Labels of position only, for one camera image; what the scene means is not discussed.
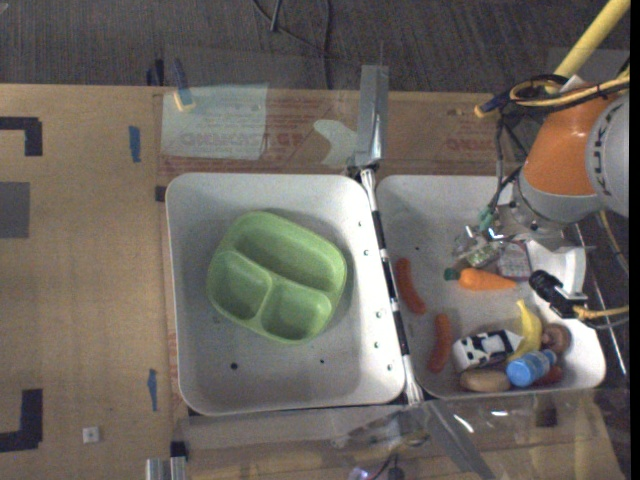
yellow banana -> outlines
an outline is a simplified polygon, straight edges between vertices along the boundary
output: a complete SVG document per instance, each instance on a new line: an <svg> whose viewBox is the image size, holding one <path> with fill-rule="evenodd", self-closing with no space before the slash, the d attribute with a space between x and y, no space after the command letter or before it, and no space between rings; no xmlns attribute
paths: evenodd
<svg viewBox="0 0 640 480"><path fill-rule="evenodd" d="M523 339L518 345L518 348L516 348L516 351L507 358L507 362L511 362L528 352L540 350L540 340L542 338L542 321L538 315L527 308L523 299L518 300L516 304L520 308L520 324Z"/></svg>

white plastic tray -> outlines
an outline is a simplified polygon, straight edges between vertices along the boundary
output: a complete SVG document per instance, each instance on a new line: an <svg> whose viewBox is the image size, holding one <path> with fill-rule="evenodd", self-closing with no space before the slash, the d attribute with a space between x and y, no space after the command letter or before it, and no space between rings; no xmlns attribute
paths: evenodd
<svg viewBox="0 0 640 480"><path fill-rule="evenodd" d="M413 281L429 308L427 314L410 313L401 301L401 311L416 380L438 398L486 396L463 391L451 362L444 371L433 374L426 368L434 344L433 318L446 312L453 324L454 339L478 332L509 328L519 319L519 297L528 307L539 309L543 322L560 320L546 302L520 283L515 290L474 293L445 281L443 272L451 266L454 238L465 225L477 222L480 209L496 189L494 177L477 176L390 176L383 179L376 196L381 213L387 249L393 263L400 257L411 261ZM501 201L508 200L505 191ZM532 244L533 269L542 268L565 282L562 255L552 254ZM549 388L530 391L595 387L604 379L606 366L596 332L578 320L564 320L573 342L563 355L563 380ZM518 394L513 389L506 394Z"/></svg>
<svg viewBox="0 0 640 480"><path fill-rule="evenodd" d="M166 194L186 403L203 415L382 404L405 376L363 188L335 175L184 174ZM220 316L205 294L213 253L233 220L267 210L335 243L347 284L328 327L281 345Z"/></svg>

gray square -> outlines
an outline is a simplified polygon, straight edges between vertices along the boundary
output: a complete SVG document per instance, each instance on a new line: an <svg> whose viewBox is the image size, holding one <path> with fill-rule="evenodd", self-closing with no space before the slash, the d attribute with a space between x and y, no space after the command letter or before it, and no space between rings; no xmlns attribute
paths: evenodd
<svg viewBox="0 0 640 480"><path fill-rule="evenodd" d="M0 238L29 238L30 183L0 182Z"/></svg>

green plate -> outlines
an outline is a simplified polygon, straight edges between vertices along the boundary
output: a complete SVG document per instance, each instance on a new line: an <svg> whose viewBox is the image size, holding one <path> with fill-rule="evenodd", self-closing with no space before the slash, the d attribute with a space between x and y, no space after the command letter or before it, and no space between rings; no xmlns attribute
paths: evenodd
<svg viewBox="0 0 640 480"><path fill-rule="evenodd" d="M347 279L338 247L264 211L227 230L207 272L207 297L227 318L283 344L306 342L331 320Z"/></svg>

blue plastic bottle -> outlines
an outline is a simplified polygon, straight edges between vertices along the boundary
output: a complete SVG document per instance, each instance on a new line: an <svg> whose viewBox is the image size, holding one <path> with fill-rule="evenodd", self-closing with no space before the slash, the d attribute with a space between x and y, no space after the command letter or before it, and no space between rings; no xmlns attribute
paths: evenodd
<svg viewBox="0 0 640 480"><path fill-rule="evenodd" d="M507 365L507 377L514 386L526 388L549 373L557 359L555 352L549 349L529 352Z"/></svg>

